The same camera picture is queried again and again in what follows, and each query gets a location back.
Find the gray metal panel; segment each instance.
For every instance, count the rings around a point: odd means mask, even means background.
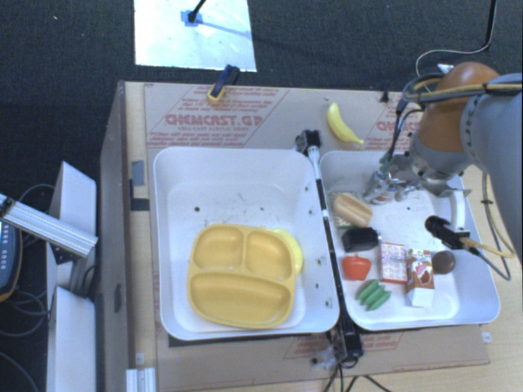
[[[130,268],[127,264],[129,234],[129,185],[127,183],[127,134],[125,132],[125,102],[123,82],[118,84],[113,107],[105,132],[100,167],[100,256],[101,280],[97,295],[103,310],[97,310],[97,318],[103,318],[103,361],[99,362],[99,375],[105,382],[99,383],[108,392],[126,390],[126,370],[134,356],[132,335],[132,300],[127,294]]]

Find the blue and yellow clamp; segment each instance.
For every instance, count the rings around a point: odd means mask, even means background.
[[[223,96],[223,92],[225,90],[224,86],[227,83],[235,84],[238,80],[238,75],[239,68],[227,64],[214,86],[212,86],[208,91],[207,100],[209,100],[211,103],[217,103]]]

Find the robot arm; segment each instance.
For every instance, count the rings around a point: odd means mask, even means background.
[[[476,92],[463,91],[478,87]],[[453,89],[456,94],[450,96]],[[391,185],[396,200],[421,188],[449,196],[453,190],[447,181],[475,164],[490,175],[503,223],[521,260],[521,74],[499,77],[485,65],[464,63],[451,69],[428,94],[436,102],[427,102],[409,152],[386,158],[364,198],[372,202]]]

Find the black carpet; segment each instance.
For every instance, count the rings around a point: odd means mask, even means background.
[[[521,71],[523,0],[498,0],[494,39],[475,56],[501,74]],[[248,0],[257,73],[238,84],[400,90],[414,62],[435,48],[475,50],[485,41],[490,0]],[[98,158],[119,79],[210,83],[217,73],[134,64],[133,0],[0,0],[0,193],[13,198],[54,184],[65,160],[97,179]],[[20,287],[45,288],[42,245],[25,255]],[[0,329],[13,325],[0,305]],[[45,390],[47,334],[0,351]],[[0,358],[0,390],[29,384]]]

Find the yellow divided plate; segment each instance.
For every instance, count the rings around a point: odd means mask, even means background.
[[[266,329],[283,323],[293,309],[295,256],[301,256],[288,236],[245,225],[202,230],[193,244],[187,279],[193,310],[232,327]]]

